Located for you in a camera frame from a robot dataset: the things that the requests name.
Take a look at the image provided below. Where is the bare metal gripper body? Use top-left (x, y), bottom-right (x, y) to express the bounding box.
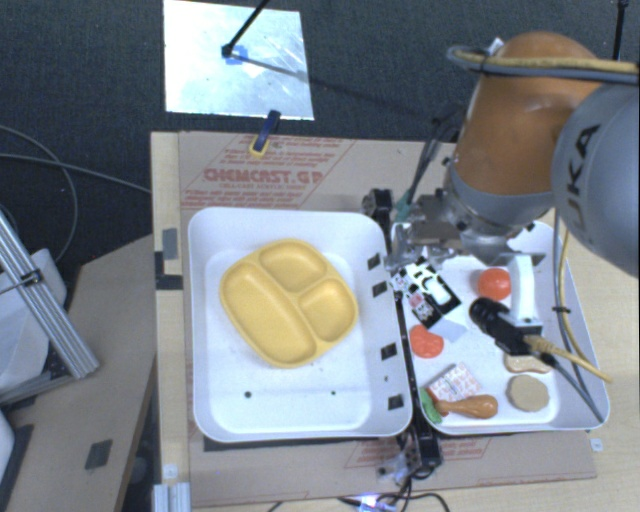
top-left (409, 193), bottom-right (524, 266)

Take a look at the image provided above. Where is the orange red toy tomato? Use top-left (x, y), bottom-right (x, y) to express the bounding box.
top-left (476, 267), bottom-right (513, 302)

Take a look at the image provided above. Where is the pale grey flat card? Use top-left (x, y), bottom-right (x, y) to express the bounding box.
top-left (432, 319), bottom-right (469, 344)

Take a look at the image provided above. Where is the thin black and white rod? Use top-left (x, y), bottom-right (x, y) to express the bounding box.
top-left (378, 199), bottom-right (432, 451)

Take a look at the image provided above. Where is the orange red flat toy slice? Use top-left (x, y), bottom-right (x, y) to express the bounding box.
top-left (409, 323), bottom-right (446, 360)

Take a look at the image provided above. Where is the white plastic tray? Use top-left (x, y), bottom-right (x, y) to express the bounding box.
top-left (187, 206), bottom-right (414, 444)
top-left (389, 219), bottom-right (612, 436)

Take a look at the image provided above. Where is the tan toy bread slice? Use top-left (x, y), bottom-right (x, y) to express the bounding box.
top-left (503, 352), bottom-right (553, 376)

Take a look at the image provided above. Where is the red and white packet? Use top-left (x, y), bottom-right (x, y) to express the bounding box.
top-left (427, 361), bottom-right (484, 404)

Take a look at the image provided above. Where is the yellow divided plate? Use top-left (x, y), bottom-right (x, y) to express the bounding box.
top-left (218, 238), bottom-right (360, 370)

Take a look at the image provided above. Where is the brown cardboard board red print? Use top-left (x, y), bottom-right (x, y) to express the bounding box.
top-left (177, 130), bottom-right (599, 507)

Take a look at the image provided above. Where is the green toy vegetable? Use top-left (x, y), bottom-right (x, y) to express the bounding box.
top-left (418, 387), bottom-right (444, 425)

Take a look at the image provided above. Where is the brown toy chicken drumstick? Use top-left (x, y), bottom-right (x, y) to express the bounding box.
top-left (433, 393), bottom-right (500, 421)

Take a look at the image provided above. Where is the tan round biscuit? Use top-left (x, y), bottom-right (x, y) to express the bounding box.
top-left (505, 374), bottom-right (552, 413)

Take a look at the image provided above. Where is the black block with thin wires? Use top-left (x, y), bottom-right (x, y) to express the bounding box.
top-left (362, 188), bottom-right (397, 222)
top-left (394, 429), bottom-right (445, 482)

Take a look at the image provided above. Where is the black cylinder on white bracket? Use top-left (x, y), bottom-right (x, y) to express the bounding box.
top-left (468, 253), bottom-right (545, 357)

